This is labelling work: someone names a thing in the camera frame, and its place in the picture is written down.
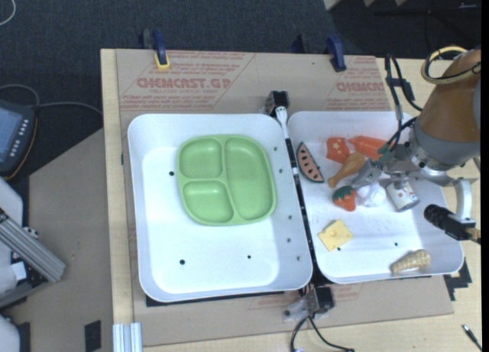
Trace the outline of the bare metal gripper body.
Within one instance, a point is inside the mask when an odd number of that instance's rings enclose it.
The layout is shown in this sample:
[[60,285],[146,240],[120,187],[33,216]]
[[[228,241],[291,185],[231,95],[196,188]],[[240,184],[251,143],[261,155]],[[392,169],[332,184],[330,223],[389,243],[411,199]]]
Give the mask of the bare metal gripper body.
[[403,143],[383,145],[377,150],[378,162],[387,175],[404,173],[409,179],[424,179],[439,186],[450,186],[448,171],[461,157],[458,143]]

